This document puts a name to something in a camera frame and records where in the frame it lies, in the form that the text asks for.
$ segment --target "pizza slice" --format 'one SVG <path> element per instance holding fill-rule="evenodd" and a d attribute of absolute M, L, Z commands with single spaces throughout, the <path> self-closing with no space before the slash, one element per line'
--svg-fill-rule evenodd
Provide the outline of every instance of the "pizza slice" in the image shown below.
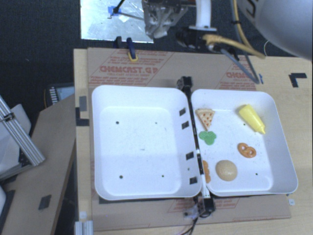
<path fill-rule="evenodd" d="M 196 115 L 198 116 L 200 122 L 204 126 L 206 130 L 209 129 L 213 116 L 215 114 L 215 111 L 212 109 L 197 109 Z"/>

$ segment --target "white plastic container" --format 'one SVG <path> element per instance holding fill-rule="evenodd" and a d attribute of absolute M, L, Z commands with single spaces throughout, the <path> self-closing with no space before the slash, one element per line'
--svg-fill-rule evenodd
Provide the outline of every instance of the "white plastic container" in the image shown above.
<path fill-rule="evenodd" d="M 213 145 L 199 139 L 203 160 L 209 164 L 209 190 L 218 196 L 290 193 L 297 177 L 273 99 L 266 93 L 197 90 L 194 110 L 216 111 L 209 131 Z M 266 126 L 255 133 L 237 114 L 251 104 Z M 171 88 L 104 85 L 92 93 L 95 187 L 107 200 L 192 197 L 201 179 L 188 101 Z M 197 133 L 204 130 L 195 117 Z M 243 157 L 237 144 L 257 150 Z M 231 160 L 235 180 L 221 180 L 215 165 Z"/>

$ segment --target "white tray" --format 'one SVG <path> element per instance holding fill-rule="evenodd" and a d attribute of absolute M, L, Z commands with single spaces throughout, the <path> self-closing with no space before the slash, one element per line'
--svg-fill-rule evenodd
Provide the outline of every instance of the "white tray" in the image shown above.
<path fill-rule="evenodd" d="M 210 108 L 215 112 L 209 131 L 217 138 L 212 145 L 199 139 L 203 160 L 209 165 L 209 190 L 217 196 L 291 193 L 298 180 L 292 164 L 285 135 L 273 98 L 264 92 L 197 90 L 192 94 L 194 110 Z M 253 106 L 265 124 L 265 134 L 254 132 L 239 116 L 238 109 Z M 199 134 L 204 130 L 197 117 Z M 242 156 L 237 145 L 246 143 L 257 151 L 254 158 Z M 237 178 L 220 179 L 215 166 L 220 160 L 230 160 L 238 170 Z"/>
<path fill-rule="evenodd" d="M 100 86 L 92 93 L 92 112 L 95 188 L 102 198 L 173 198 L 199 193 L 199 166 L 183 92 Z M 193 158 L 187 160 L 191 152 Z"/>

